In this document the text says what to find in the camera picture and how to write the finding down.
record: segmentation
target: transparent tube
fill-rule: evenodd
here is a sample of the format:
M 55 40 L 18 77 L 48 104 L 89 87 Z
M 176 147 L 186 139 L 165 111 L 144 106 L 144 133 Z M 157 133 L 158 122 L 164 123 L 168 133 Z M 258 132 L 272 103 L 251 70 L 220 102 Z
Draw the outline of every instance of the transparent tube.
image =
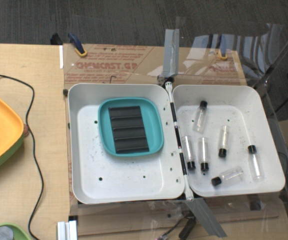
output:
M 220 128 L 219 132 L 219 141 L 218 141 L 218 156 L 220 158 L 225 158 L 228 149 L 228 136 L 229 136 L 229 126 L 223 125 Z
M 207 120 L 207 102 L 202 100 L 196 112 L 193 124 L 193 130 L 202 133 L 205 128 L 206 120 Z
M 217 177 L 212 178 L 213 186 L 220 184 L 232 185 L 242 180 L 243 169 L 240 166 L 233 167 L 229 170 L 221 172 Z
M 264 173 L 260 163 L 259 154 L 256 151 L 255 145 L 248 146 L 248 164 L 250 173 L 254 181 L 261 181 L 264 179 Z
M 208 153 L 208 138 L 201 137 L 198 139 L 198 161 L 200 170 L 207 172 L 209 170 L 209 153 Z
M 194 153 L 194 149 L 192 146 L 191 136 L 189 135 L 183 136 L 181 140 L 182 140 L 185 160 L 187 163 L 187 168 L 189 170 L 194 170 L 196 168 L 195 167 L 195 153 Z

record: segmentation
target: dark floor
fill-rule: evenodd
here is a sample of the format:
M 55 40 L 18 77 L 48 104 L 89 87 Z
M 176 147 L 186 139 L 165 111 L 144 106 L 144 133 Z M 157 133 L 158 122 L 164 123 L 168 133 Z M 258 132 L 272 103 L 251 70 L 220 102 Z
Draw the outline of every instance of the dark floor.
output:
M 0 0 L 0 43 L 50 44 L 57 32 L 68 43 L 163 46 L 176 17 L 288 25 L 288 0 Z M 279 121 L 288 119 L 288 55 L 271 76 L 269 91 Z

